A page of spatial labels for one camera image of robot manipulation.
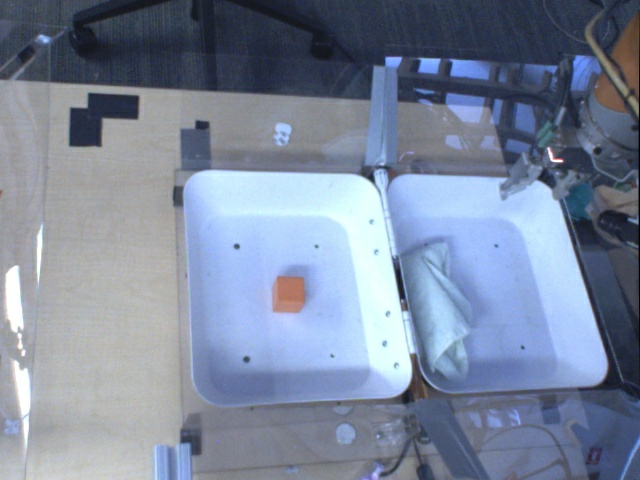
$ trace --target white plastic tray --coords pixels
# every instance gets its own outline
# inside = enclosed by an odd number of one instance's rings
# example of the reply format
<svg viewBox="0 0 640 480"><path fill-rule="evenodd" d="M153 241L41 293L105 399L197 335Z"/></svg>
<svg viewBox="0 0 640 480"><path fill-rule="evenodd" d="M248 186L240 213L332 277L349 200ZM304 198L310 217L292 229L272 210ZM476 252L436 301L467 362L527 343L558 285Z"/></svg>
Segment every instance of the white plastic tray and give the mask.
<svg viewBox="0 0 640 480"><path fill-rule="evenodd" d="M184 191L193 381L221 406L389 398L411 378L375 187L362 177L203 171ZM306 304L273 313L277 276Z"/></svg>
<svg viewBox="0 0 640 480"><path fill-rule="evenodd" d="M399 253L449 244L471 302L469 376L448 393L588 387L608 363L560 205L536 182L506 201L495 178L406 175L389 188Z"/></svg>

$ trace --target white cloth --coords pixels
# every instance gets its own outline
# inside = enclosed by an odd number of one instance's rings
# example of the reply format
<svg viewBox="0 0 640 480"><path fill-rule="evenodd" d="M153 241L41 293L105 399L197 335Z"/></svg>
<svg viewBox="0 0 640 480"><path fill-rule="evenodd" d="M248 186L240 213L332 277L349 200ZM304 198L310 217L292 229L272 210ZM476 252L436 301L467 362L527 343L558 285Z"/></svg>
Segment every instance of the white cloth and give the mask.
<svg viewBox="0 0 640 480"><path fill-rule="evenodd" d="M402 257L411 317L421 357L432 372L463 381L469 359L463 339L471 332L471 304L449 278L449 246L425 245Z"/></svg>

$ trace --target orange block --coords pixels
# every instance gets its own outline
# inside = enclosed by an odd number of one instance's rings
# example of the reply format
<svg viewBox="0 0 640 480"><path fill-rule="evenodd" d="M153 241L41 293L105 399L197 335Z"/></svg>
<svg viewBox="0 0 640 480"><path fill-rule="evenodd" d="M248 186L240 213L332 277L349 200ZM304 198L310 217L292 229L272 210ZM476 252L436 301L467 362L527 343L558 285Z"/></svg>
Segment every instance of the orange block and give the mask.
<svg viewBox="0 0 640 480"><path fill-rule="evenodd" d="M304 278L279 276L273 283L273 310L299 313L304 306Z"/></svg>

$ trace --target folded cloth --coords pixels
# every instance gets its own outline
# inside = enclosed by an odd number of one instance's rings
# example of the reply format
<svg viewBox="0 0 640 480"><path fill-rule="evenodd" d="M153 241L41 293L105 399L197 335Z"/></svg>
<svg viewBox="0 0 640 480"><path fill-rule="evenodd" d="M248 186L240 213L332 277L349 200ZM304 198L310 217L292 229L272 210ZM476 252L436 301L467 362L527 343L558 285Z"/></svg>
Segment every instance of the folded cloth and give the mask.
<svg viewBox="0 0 640 480"><path fill-rule="evenodd" d="M449 246L425 245L402 257L421 357L432 372L463 381L469 373L469 359L463 339L471 332L471 304L449 279Z"/></svg>

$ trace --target dark gray carpet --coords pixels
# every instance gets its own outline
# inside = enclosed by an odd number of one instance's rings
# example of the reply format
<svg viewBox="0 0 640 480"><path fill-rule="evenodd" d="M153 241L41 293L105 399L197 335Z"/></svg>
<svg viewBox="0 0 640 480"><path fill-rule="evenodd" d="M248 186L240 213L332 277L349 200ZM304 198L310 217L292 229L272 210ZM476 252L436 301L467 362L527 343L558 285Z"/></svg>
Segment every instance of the dark gray carpet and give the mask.
<svg viewBox="0 0 640 480"><path fill-rule="evenodd" d="M0 0L0 19L69 25L75 11L103 1ZM320 21L357 65L339 50L330 62L315 60L308 33L218 0L220 89L357 95L350 82L359 69L386 55L553 63L558 52L588 52L552 25L542 0L279 1ZM586 0L549 0L549 7L568 30L581 30L597 11ZM189 12L189 0L180 0L96 24L103 44L84 59L61 40L53 79L204 88Z"/></svg>

